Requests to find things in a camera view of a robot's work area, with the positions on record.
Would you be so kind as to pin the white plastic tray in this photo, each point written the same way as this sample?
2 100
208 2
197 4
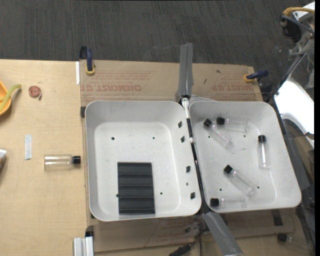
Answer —
140 140
247 160

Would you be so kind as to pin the thin black and white rod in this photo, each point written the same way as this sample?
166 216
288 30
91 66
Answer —
190 130

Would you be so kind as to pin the brown cardboard board red print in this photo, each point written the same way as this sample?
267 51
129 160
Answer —
160 83

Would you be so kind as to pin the clear bottle black cap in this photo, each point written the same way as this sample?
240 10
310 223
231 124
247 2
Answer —
218 133
240 180
233 124
58 161
287 238
230 202
263 155

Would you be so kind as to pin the black ribbed holder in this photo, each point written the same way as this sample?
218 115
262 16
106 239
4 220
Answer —
136 188

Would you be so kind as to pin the red round disc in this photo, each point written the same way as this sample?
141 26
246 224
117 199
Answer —
34 91

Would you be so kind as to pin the yellow-green curved tube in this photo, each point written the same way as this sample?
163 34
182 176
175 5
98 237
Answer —
10 92

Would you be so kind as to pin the orange divided plate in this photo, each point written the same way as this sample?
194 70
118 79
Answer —
5 102

